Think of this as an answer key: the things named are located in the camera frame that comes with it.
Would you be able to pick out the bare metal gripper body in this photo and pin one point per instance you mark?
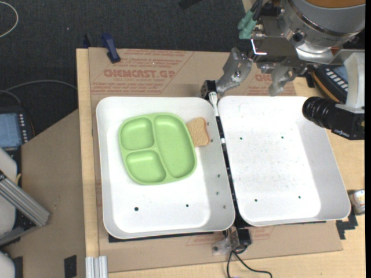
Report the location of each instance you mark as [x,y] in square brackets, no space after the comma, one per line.
[278,46]

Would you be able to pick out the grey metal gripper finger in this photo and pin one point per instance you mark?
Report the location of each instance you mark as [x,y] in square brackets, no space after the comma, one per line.
[279,80]
[233,74]

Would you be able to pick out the tan toy bread slice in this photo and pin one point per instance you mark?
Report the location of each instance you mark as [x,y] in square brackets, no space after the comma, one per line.
[200,133]

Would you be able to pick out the thin black and white rod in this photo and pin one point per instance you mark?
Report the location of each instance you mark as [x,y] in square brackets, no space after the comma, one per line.
[224,148]

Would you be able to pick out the brown cardboard board red print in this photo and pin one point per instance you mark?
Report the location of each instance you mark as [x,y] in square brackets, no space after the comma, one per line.
[145,74]

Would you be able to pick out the white plastic tray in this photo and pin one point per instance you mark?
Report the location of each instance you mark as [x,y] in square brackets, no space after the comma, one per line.
[162,207]
[275,169]

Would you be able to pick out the green divided plate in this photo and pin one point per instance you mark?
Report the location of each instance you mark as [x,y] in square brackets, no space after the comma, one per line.
[171,143]

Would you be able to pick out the small white can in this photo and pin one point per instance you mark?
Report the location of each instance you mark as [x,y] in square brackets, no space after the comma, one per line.
[358,201]

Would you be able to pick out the black cylinder on white bracket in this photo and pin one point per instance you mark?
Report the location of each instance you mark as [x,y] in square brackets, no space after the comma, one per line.
[327,113]

